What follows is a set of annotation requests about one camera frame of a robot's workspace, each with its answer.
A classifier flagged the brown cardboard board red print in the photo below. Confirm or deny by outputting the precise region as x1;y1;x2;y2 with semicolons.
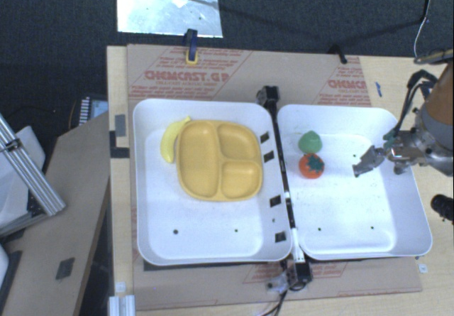
126;43;423;311

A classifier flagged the thin black and white rod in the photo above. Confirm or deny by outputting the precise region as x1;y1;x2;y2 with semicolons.
266;99;303;263

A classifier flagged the yellow banana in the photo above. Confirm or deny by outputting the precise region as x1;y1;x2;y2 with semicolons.
160;115;193;165

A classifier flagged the green toy fruit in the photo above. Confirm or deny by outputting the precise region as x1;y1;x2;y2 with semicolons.
297;129;323;155

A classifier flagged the orange toy tomato green top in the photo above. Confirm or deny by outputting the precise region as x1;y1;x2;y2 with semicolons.
298;152;326;180

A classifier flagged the white plastic tray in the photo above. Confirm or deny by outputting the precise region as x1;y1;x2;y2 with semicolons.
132;98;294;267
276;104;434;261

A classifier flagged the black cylinder on white bracket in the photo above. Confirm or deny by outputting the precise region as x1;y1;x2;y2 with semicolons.
430;193;454;224

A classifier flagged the yellow divided plate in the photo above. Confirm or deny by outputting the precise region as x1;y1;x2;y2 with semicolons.
175;119;264;202

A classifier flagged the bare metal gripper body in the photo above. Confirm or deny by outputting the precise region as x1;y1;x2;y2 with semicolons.
382;129;454;177

